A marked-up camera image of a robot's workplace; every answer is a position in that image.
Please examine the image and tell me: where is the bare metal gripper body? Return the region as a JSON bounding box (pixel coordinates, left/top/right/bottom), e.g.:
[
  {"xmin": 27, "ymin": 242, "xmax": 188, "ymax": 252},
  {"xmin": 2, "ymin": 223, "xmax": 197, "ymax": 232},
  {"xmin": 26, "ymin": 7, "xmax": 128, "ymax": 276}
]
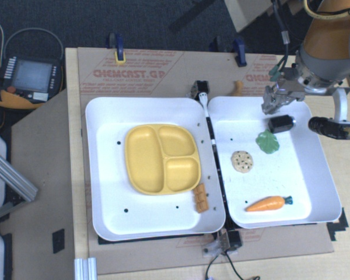
[{"xmin": 269, "ymin": 68, "xmax": 334, "ymax": 102}]

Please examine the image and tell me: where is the small black can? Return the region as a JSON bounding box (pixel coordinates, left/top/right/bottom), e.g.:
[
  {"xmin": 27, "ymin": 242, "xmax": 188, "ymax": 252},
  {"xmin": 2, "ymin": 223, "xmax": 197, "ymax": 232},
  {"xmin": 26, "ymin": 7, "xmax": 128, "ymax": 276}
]
[{"xmin": 268, "ymin": 114, "xmax": 296, "ymax": 135}]

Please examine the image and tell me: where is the tan curved toy food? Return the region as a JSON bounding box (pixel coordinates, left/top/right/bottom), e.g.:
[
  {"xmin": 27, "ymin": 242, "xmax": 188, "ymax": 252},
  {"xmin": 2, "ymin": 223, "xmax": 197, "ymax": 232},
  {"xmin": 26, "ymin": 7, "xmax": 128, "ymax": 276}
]
[{"xmin": 228, "ymin": 80, "xmax": 244, "ymax": 97}]

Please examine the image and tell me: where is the green lettuce leaf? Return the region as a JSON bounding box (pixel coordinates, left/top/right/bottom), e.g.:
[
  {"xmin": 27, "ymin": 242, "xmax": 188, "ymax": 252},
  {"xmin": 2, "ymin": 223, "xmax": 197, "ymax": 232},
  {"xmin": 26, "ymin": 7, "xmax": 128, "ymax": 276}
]
[{"xmin": 255, "ymin": 129, "xmax": 281, "ymax": 155}]

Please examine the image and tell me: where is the beige chocolate chip cookie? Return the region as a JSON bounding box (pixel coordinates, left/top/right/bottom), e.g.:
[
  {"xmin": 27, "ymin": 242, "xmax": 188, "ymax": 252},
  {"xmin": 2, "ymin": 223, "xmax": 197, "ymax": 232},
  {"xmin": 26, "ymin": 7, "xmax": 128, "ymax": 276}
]
[{"xmin": 230, "ymin": 150, "xmax": 254, "ymax": 174}]

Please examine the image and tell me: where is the thin black and white rod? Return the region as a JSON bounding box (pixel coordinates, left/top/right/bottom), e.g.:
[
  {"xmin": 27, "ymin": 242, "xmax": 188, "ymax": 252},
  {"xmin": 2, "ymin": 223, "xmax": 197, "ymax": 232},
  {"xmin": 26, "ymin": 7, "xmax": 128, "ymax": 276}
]
[{"xmin": 198, "ymin": 93, "xmax": 228, "ymax": 230}]

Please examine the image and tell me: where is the white plastic tray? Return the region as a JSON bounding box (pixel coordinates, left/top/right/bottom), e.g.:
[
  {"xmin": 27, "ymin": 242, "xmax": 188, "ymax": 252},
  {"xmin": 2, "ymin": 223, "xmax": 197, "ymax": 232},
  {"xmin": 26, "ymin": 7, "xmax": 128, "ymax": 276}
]
[
  {"xmin": 206, "ymin": 95, "xmax": 343, "ymax": 230},
  {"xmin": 85, "ymin": 96, "xmax": 226, "ymax": 242}
]

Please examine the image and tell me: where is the orange carrot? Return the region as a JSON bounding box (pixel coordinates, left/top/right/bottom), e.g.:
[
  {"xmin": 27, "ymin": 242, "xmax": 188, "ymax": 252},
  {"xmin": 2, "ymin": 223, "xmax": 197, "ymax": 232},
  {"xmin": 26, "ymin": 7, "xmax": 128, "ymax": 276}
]
[{"xmin": 244, "ymin": 195, "xmax": 293, "ymax": 213}]

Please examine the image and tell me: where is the brown waffle biscuit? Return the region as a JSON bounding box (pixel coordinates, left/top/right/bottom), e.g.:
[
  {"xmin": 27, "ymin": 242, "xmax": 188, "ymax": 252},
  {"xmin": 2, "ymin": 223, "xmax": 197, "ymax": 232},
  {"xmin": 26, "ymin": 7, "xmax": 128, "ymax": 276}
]
[{"xmin": 192, "ymin": 183, "xmax": 209, "ymax": 214}]

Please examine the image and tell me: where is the brown cardboard board red print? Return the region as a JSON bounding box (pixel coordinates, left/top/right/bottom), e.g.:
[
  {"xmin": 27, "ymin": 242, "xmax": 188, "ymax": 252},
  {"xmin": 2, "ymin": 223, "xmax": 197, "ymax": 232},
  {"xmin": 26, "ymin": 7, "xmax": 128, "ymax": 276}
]
[{"xmin": 77, "ymin": 47, "xmax": 335, "ymax": 275}]

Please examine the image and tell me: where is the yellow divided plate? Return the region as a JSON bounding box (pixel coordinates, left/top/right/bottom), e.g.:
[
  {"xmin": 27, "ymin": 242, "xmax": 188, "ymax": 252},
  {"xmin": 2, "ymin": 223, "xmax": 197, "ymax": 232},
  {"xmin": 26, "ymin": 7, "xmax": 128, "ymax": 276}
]
[{"xmin": 124, "ymin": 124, "xmax": 202, "ymax": 197}]

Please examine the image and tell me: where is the black cylinder on white bracket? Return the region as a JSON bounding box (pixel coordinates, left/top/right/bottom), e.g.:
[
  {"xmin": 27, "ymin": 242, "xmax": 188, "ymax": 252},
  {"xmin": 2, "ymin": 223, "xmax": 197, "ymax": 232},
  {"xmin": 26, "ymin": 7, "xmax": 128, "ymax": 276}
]
[{"xmin": 307, "ymin": 87, "xmax": 350, "ymax": 141}]

